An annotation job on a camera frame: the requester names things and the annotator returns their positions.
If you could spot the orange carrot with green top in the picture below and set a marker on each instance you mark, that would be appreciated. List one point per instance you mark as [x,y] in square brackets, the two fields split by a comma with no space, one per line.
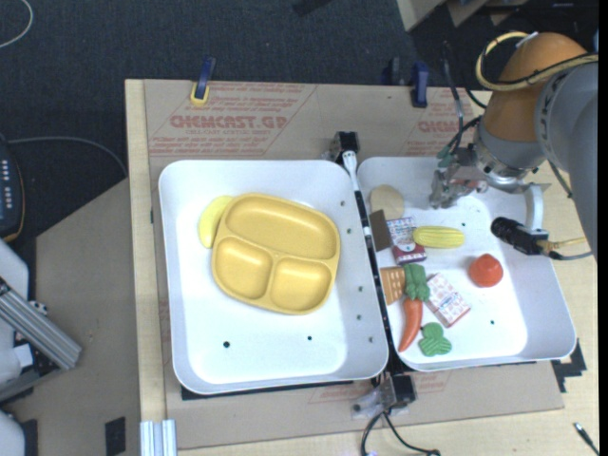
[412,316]

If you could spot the white patterned packet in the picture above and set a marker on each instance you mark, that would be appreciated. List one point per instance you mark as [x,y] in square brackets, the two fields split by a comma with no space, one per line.
[447,301]

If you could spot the beige round biscuit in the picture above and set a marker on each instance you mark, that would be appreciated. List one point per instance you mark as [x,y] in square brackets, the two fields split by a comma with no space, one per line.
[386,201]

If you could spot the brown cardboard board, red print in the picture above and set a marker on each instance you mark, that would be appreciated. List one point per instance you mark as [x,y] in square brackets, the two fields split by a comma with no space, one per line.
[285,117]

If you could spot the yellow divided plate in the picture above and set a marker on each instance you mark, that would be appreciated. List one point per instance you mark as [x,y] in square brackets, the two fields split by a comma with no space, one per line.
[275,250]

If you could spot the yellow corn cob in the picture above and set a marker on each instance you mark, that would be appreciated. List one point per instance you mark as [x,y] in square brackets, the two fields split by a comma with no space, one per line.
[438,237]

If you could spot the yellow banana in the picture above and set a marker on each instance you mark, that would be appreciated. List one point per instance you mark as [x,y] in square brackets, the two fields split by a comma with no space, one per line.
[208,223]

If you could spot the brown waffle cone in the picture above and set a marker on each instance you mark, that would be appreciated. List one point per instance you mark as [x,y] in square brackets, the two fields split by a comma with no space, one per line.
[392,283]

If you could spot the black cylinder on white bracket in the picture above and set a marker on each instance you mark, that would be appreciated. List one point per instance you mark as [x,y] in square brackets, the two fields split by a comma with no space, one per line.
[515,233]

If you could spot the white plastic tray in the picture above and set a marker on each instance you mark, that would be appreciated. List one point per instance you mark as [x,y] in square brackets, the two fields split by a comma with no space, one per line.
[266,349]
[518,311]

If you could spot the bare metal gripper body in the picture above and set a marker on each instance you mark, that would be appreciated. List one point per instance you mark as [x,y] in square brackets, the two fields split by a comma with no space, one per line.
[468,171]

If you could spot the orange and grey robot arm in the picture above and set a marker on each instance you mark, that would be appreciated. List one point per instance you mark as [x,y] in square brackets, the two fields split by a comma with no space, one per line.
[560,112]

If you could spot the thin black and white rod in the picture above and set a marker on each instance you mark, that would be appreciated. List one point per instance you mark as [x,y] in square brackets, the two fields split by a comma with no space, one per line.
[366,226]

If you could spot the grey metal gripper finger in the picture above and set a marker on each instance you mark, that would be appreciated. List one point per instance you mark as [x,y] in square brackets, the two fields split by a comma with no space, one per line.
[438,189]
[453,195]

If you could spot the red and white carton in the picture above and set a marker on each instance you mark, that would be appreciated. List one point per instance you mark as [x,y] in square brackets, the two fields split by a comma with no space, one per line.
[404,247]

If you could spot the orange red rounded toy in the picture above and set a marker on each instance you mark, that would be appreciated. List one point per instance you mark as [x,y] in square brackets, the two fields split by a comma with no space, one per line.
[486,271]

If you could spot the green toy broccoli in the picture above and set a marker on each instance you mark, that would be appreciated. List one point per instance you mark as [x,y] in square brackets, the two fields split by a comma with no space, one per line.
[434,342]

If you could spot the brown flat rectangular piece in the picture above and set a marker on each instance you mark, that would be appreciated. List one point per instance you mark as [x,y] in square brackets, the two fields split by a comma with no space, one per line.
[380,231]

